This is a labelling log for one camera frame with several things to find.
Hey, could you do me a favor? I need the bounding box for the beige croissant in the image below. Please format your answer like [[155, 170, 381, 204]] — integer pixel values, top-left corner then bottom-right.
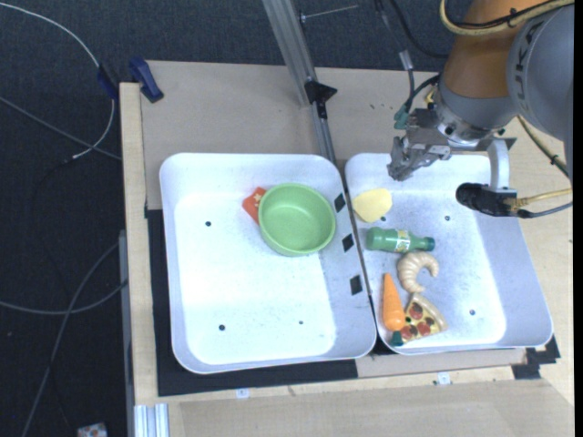
[[395, 250, 441, 293]]

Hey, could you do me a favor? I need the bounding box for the pale wood board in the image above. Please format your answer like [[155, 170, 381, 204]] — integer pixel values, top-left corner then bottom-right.
[[139, 59, 575, 381]]

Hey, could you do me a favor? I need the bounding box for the green bottle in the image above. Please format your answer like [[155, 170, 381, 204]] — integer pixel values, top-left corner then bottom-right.
[[364, 226, 436, 254]]

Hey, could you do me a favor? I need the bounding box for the green bowl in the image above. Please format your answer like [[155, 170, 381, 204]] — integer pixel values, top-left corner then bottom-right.
[[257, 182, 338, 258]]

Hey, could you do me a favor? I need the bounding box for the white plastic tray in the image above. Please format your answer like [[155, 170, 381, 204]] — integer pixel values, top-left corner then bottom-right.
[[158, 151, 379, 375], [343, 151, 555, 357]]

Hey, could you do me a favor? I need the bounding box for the red packet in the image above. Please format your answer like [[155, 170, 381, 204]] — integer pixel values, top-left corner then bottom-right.
[[240, 186, 268, 223]]

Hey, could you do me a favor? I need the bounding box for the thin black rod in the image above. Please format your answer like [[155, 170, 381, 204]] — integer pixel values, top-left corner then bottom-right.
[[338, 160, 380, 341]]

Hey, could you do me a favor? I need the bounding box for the orange carrot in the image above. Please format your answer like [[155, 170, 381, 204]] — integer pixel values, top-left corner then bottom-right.
[[381, 271, 407, 348]]

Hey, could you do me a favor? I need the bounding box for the pizza slice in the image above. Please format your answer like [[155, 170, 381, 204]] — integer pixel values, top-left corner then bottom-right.
[[399, 290, 449, 346]]

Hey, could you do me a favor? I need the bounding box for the yellow crisp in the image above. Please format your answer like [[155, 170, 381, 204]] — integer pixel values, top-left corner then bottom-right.
[[351, 188, 394, 224]]

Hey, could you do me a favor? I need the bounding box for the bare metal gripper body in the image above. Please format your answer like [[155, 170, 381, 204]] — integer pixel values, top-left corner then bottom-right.
[[394, 108, 494, 159]]

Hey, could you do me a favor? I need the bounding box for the black cylinder on white bracket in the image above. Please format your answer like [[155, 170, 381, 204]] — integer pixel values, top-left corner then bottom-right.
[[455, 138, 519, 219]]

